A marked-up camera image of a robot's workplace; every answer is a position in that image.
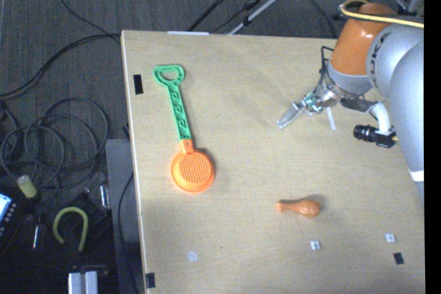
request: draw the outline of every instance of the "orange perforated disc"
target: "orange perforated disc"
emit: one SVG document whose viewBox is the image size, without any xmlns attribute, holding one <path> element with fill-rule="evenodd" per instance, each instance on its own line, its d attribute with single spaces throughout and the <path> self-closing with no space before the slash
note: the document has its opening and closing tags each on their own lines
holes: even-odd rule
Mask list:
<svg viewBox="0 0 441 294">
<path fill-rule="evenodd" d="M 191 140 L 182 140 L 182 152 L 172 162 L 172 176 L 176 184 L 189 192 L 202 192 L 214 180 L 214 167 L 208 156 L 193 149 Z"/>
</svg>

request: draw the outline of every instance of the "orange sieve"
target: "orange sieve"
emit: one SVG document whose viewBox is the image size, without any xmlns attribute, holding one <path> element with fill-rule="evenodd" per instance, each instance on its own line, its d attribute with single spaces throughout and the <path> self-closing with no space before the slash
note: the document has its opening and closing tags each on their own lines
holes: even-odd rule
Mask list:
<svg viewBox="0 0 441 294">
<path fill-rule="evenodd" d="M 176 77 L 168 78 L 168 74 L 174 74 Z M 194 193 L 204 191 L 213 183 L 214 166 L 206 154 L 193 148 L 192 136 L 179 92 L 179 84 L 184 79 L 184 70 L 179 65 L 160 65 L 154 68 L 153 75 L 156 81 L 168 90 L 181 141 L 181 151 L 172 161 L 173 180 L 186 191 Z"/>
</svg>

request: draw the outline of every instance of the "floor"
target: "floor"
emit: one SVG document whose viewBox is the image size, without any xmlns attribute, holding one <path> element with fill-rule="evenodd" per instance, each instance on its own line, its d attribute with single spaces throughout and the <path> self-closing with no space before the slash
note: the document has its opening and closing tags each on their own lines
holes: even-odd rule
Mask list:
<svg viewBox="0 0 441 294">
<path fill-rule="evenodd" d="M 85 189 L 92 190 L 90 200 L 99 204 L 96 190 L 107 171 L 105 141 L 127 138 L 121 30 L 337 38 L 345 23 L 338 16 L 345 0 L 277 0 L 235 32 L 246 15 L 270 0 L 244 10 L 253 1 L 5 0 L 0 139 L 4 154 L 14 141 L 24 150 L 17 149 L 8 170 L 0 168 L 0 185 L 32 174 L 43 203 L 35 214 L 47 236 L 41 253 L 20 247 L 17 239 L 11 242 L 0 258 L 0 288 L 7 293 L 67 293 L 72 266 L 105 264 L 109 273 L 100 278 L 103 293 L 118 293 L 111 229 L 78 254 L 75 246 L 55 241 L 51 225 L 56 213 L 77 202 Z M 398 9 L 394 0 L 370 1 Z M 424 14 L 423 5 L 418 10 Z M 50 129 L 39 127 L 49 118 Z M 26 128 L 27 140 L 19 143 Z"/>
</svg>

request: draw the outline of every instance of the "yellow cable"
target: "yellow cable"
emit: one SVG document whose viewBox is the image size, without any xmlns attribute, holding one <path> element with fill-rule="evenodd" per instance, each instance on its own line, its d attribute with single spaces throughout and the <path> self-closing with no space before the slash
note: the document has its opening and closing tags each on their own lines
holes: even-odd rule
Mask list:
<svg viewBox="0 0 441 294">
<path fill-rule="evenodd" d="M 57 216 L 55 217 L 52 230 L 54 231 L 55 238 L 59 241 L 59 243 L 64 244 L 65 240 L 61 237 L 60 233 L 58 232 L 58 224 L 60 222 L 61 217 L 63 217 L 63 215 L 66 214 L 67 212 L 77 212 L 83 217 L 83 232 L 81 234 L 80 245 L 78 247 L 78 251 L 81 252 L 84 249 L 85 238 L 86 235 L 88 234 L 88 227 L 89 227 L 89 218 L 86 212 L 84 212 L 82 209 L 78 207 L 66 207 L 62 209 L 60 212 L 57 213 Z"/>
<path fill-rule="evenodd" d="M 366 0 L 346 0 L 343 4 L 338 7 L 340 13 L 346 17 L 352 19 L 360 19 L 365 21 L 376 21 L 376 22 L 386 22 L 386 23 L 397 23 L 399 25 L 412 26 L 417 28 L 424 28 L 424 24 L 412 20 L 397 19 L 395 17 L 384 17 L 372 14 L 360 14 L 359 12 L 352 12 L 346 9 L 350 3 L 368 3 Z"/>
</svg>

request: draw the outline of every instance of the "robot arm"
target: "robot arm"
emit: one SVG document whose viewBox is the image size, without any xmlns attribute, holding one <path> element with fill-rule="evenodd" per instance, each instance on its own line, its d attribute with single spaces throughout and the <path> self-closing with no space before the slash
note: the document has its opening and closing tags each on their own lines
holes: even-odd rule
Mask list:
<svg viewBox="0 0 441 294">
<path fill-rule="evenodd" d="M 364 3 L 360 14 L 393 14 L 380 4 Z M 380 129 L 358 125 L 354 136 L 391 147 L 396 134 L 411 177 L 424 204 L 424 30 L 421 26 L 350 19 L 331 58 L 322 66 L 317 86 L 293 103 L 277 122 L 283 129 L 302 112 L 321 113 L 341 103 L 361 112 L 371 111 Z M 393 127 L 382 103 L 360 96 L 371 88 L 390 101 Z"/>
</svg>

